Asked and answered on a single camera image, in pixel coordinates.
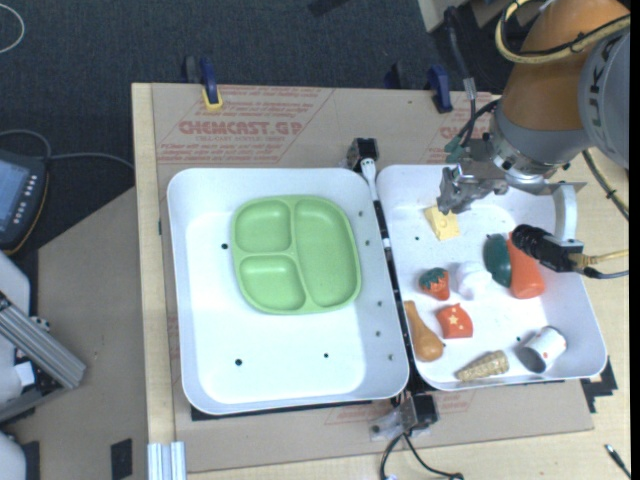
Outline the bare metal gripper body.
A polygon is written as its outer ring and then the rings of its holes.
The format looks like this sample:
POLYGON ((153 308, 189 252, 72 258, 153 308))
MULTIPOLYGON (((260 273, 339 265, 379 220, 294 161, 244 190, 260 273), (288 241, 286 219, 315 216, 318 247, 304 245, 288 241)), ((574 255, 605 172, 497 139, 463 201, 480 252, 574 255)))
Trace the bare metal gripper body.
POLYGON ((533 195, 550 195, 560 184, 550 181, 557 165, 530 158, 506 140, 473 139, 460 159, 460 195, 484 198, 515 188, 533 195))

